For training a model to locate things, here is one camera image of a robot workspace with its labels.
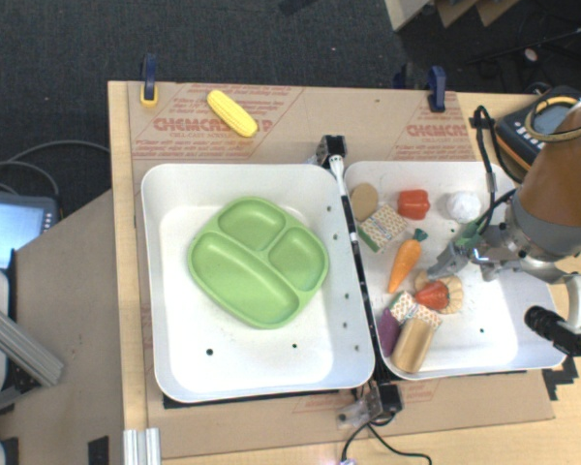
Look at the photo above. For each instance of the green divided plate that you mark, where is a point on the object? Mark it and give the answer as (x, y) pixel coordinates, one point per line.
(252, 269)

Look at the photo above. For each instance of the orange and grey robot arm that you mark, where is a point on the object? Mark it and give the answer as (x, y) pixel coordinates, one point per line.
(554, 182)

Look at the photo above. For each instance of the white plastic tray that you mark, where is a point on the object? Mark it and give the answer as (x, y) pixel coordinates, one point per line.
(479, 308)
(252, 356)

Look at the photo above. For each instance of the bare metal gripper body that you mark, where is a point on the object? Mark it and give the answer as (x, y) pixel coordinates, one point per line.
(506, 252)

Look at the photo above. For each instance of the brown cardboard board red print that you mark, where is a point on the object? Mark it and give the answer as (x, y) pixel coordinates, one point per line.
(290, 129)

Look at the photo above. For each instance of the white round ball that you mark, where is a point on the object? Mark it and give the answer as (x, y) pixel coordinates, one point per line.
(464, 206)

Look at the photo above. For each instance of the small tan round piece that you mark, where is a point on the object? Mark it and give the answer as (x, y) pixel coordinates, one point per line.
(420, 280)

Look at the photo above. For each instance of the white patterned carton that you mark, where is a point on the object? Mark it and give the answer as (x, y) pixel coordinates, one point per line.
(382, 228)
(409, 308)

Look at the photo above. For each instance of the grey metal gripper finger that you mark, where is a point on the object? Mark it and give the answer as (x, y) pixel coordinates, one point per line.
(448, 255)
(455, 267)

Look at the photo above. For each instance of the red bell pepper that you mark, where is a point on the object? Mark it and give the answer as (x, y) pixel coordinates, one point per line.
(413, 205)

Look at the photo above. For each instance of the orange carrot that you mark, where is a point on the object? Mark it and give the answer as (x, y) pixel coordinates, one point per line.
(405, 259)

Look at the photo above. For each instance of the black cylinder on white bracket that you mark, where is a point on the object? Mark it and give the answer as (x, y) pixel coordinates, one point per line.
(557, 330)

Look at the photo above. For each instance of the tan ridged bread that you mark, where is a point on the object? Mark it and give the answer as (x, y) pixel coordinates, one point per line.
(456, 296)

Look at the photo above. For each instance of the yellow corn cob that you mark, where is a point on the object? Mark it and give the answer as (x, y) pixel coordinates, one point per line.
(232, 113)

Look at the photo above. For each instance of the tan cylinder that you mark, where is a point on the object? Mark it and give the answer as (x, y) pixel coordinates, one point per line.
(412, 346)

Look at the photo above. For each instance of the thin black and white rod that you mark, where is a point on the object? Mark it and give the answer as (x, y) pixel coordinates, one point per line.
(353, 230)

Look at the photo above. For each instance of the purple eggplant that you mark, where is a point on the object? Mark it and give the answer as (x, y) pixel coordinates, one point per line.
(388, 334)

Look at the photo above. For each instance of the tan oval biscuit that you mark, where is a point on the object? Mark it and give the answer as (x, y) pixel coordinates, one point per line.
(364, 201)

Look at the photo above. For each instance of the red tomato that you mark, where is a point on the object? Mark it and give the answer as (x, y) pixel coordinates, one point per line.
(433, 296)

